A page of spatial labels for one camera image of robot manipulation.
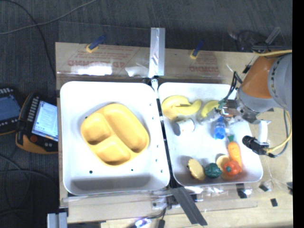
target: banana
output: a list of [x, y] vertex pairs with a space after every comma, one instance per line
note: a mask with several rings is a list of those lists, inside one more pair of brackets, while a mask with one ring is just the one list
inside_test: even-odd
[[218, 101], [216, 101], [216, 100], [213, 100], [213, 101], [208, 101], [205, 105], [204, 105], [204, 107], [203, 107], [203, 109], [201, 110], [201, 116], [203, 117], [203, 118], [205, 118], [206, 116], [207, 116], [207, 114], [213, 109], [213, 108], [218, 108], [218, 106], [219, 106], [219, 102]]
[[188, 106], [174, 106], [173, 109], [176, 109], [179, 114], [182, 115], [192, 115], [196, 113], [201, 107], [201, 100], [196, 100], [193, 104]]
[[173, 108], [174, 106], [190, 105], [190, 103], [188, 99], [182, 95], [173, 95], [164, 99], [161, 105], [163, 115], [172, 120], [179, 114], [179, 112]]

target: green vegetable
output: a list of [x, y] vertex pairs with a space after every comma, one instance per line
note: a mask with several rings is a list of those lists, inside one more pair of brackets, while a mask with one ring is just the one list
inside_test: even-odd
[[204, 168], [205, 175], [210, 178], [217, 178], [222, 174], [221, 169], [218, 167], [216, 163], [210, 163], [208, 166]]

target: carrot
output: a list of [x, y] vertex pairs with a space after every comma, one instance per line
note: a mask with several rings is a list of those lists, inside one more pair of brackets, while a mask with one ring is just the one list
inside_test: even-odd
[[234, 139], [233, 135], [228, 136], [228, 139], [229, 139], [228, 152], [230, 158], [234, 161], [237, 161], [240, 167], [242, 168], [241, 152], [239, 149], [239, 145], [235, 141], [233, 141]]

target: blue and yellow clamp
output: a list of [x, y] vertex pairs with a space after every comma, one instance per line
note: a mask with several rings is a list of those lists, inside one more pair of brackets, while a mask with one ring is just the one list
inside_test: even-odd
[[98, 45], [104, 43], [105, 39], [106, 39], [105, 35], [98, 37], [95, 41], [93, 41], [91, 44], [86, 46], [86, 51], [89, 53], [94, 52], [95, 50], [98, 49]]
[[200, 40], [196, 48], [191, 51], [190, 57], [192, 59], [196, 59], [198, 57], [199, 51], [203, 44], [204, 44], [204, 40]]

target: yellow plate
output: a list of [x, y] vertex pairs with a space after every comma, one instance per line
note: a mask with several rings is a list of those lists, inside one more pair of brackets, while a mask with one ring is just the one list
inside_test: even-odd
[[106, 165], [124, 164], [149, 145], [149, 135], [137, 117], [122, 104], [109, 104], [89, 115], [81, 136]]

